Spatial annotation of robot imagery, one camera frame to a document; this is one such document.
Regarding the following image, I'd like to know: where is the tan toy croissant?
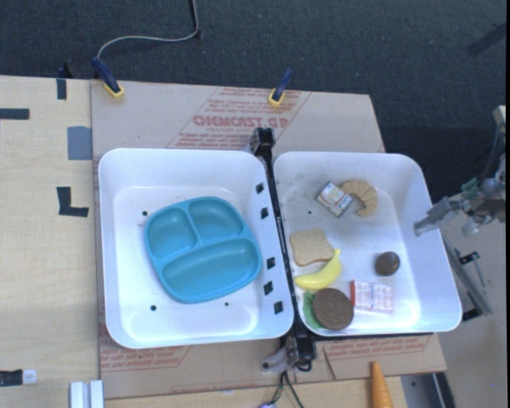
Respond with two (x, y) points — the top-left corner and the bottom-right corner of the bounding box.
(338, 178), (380, 218)

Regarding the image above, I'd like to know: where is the small white printed can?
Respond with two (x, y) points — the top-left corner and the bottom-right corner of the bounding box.
(314, 180), (355, 218)

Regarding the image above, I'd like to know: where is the yellow banana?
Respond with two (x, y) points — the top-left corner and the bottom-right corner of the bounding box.
(293, 248), (343, 292)

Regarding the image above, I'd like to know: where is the green toy lettuce leaf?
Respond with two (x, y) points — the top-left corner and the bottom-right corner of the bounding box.
(302, 291), (324, 331)

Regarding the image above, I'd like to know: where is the brown toy burger patty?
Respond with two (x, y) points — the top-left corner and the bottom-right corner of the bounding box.
(310, 286), (355, 332)

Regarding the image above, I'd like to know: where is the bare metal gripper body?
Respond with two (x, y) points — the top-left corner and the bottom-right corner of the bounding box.
(450, 175), (507, 225)

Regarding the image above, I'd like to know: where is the brown cardboard board, red print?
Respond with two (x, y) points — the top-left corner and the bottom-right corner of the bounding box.
(89, 78), (448, 400)

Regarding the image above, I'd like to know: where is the white plastic tray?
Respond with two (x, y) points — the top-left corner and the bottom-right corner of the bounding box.
(97, 147), (295, 350)
(272, 150), (464, 338)

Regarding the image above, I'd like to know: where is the orange carrot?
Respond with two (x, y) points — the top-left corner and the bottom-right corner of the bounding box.
(369, 360), (394, 408)

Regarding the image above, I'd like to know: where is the thin black rod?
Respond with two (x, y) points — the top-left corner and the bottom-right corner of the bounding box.
(261, 142), (309, 340)

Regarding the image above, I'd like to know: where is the white and red packet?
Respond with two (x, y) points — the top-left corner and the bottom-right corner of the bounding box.
(349, 279), (396, 315)

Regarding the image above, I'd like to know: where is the small brown round biscuit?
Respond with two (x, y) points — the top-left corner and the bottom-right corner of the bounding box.
(373, 251), (401, 277)

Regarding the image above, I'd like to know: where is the toy bread slice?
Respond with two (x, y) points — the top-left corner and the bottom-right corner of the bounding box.
(289, 227), (336, 268)

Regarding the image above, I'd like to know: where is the blue divided plate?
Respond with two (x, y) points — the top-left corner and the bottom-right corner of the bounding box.
(143, 195), (264, 305)

